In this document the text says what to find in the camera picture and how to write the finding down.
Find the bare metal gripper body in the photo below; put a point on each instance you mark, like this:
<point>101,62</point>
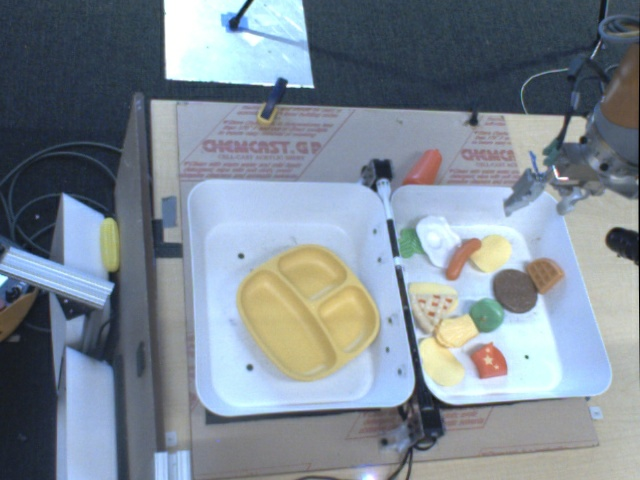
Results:
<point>595,168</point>

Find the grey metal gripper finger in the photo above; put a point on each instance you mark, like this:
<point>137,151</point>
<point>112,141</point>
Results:
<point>570,199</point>
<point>524,190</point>

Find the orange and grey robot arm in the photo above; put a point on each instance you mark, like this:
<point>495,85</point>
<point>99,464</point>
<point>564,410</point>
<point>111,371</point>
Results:
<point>622,93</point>

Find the smooth yellow crisp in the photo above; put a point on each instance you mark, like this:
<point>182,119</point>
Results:
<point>440,365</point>
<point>492,255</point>

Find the orange waffle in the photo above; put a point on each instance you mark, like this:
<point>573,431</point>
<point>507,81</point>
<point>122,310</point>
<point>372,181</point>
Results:
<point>545,275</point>

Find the orange sausage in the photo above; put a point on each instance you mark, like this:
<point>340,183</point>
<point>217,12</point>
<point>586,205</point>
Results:
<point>461,260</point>

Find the white fried egg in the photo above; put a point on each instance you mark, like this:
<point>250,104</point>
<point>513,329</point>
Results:
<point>436,240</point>

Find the brown burger patty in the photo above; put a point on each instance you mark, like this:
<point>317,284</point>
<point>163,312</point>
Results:
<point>515,291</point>

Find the green round toy food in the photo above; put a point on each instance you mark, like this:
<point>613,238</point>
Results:
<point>487,314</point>

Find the green lettuce leaf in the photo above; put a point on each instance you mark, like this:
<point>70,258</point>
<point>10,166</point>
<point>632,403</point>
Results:
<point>407,245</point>

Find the white plastic tray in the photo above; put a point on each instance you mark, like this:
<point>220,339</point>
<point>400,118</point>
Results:
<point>220,218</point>
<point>550,343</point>

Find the lattice pie slice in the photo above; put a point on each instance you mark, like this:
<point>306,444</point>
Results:
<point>431,305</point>

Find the thin black and white rod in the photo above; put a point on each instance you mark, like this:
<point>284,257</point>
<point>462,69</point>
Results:
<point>399,273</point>

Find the ridged yellow crisp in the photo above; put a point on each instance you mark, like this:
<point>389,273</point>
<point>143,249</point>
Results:
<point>455,331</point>

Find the red wedge with yellow stars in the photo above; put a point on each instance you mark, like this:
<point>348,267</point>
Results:
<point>490,361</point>

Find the brown cardboard board red print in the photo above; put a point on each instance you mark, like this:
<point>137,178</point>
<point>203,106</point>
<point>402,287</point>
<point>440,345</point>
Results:
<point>310,143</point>

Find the yellow divided plate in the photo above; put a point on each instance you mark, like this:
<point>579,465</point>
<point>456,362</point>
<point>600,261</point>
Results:
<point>295,318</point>

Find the black cylinder on white bracket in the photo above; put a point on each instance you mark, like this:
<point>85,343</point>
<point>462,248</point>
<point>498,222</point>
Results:
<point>624,242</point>

